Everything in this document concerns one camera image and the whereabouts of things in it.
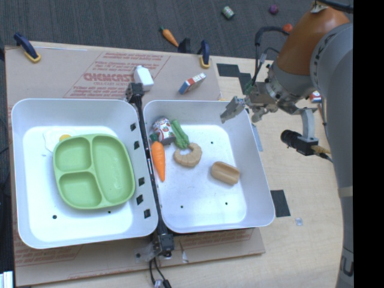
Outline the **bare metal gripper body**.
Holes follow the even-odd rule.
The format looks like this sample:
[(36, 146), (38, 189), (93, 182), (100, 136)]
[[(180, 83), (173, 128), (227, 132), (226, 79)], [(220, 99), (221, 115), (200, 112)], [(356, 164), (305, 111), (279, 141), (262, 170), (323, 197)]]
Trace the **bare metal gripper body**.
[(278, 81), (254, 82), (245, 88), (246, 102), (250, 107), (264, 108), (270, 112), (278, 109), (286, 113), (298, 113), (296, 103), (300, 96), (289, 92)]

